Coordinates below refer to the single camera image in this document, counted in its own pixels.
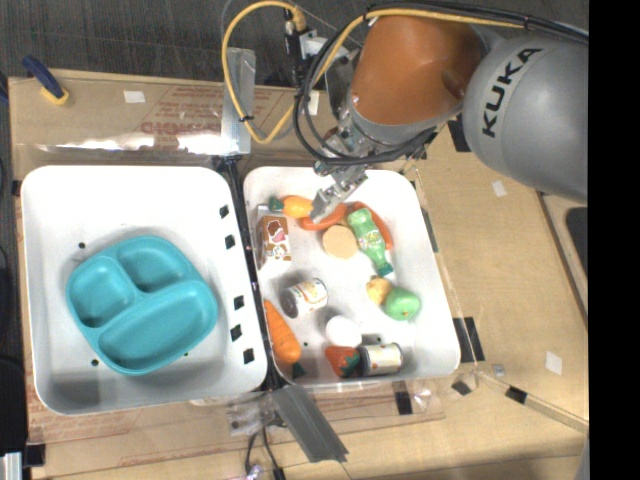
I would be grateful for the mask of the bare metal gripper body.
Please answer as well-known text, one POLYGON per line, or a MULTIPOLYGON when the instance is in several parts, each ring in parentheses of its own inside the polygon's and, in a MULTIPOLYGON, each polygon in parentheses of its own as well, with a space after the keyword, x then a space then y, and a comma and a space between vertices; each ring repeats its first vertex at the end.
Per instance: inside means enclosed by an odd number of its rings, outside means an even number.
POLYGON ((362 135, 353 134, 352 127, 334 126, 323 133, 316 134, 316 139, 317 152, 323 159, 316 160, 313 169, 318 176, 331 179, 331 185, 334 183, 334 177, 342 173, 367 174, 368 166, 362 163, 362 155, 366 155, 370 150, 363 142, 362 135))

